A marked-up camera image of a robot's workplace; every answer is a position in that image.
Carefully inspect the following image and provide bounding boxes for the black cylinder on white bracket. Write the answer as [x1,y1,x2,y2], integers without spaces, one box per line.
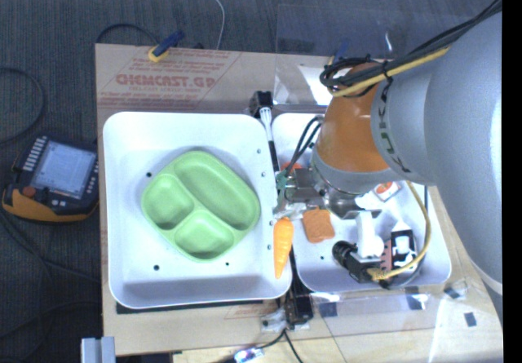
[331,193,387,285]

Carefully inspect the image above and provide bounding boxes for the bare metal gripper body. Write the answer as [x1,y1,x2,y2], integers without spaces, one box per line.
[284,167,383,221]

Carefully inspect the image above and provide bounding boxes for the white carton with orange print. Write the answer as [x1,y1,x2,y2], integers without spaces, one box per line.
[374,180,403,203]

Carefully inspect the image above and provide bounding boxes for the orange biscuit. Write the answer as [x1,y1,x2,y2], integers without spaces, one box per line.
[301,208,337,244]

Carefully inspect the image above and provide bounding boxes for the thin black and white rod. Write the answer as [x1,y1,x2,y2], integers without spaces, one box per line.
[259,106,303,316]

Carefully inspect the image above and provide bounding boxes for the orange carrot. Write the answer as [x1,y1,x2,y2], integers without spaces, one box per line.
[272,216,295,281]

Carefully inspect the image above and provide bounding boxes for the black block with thin wires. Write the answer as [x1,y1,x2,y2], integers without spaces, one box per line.
[249,90,274,114]
[284,290,316,332]

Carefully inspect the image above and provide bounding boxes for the white plastic tray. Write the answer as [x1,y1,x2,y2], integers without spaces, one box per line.
[101,110,293,311]
[270,112,453,294]

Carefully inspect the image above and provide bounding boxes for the brown cardboard board, red print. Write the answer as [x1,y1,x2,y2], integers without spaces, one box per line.
[94,42,503,356]

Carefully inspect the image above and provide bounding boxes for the green divided plate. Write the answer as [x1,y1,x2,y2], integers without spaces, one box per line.
[140,150,262,264]

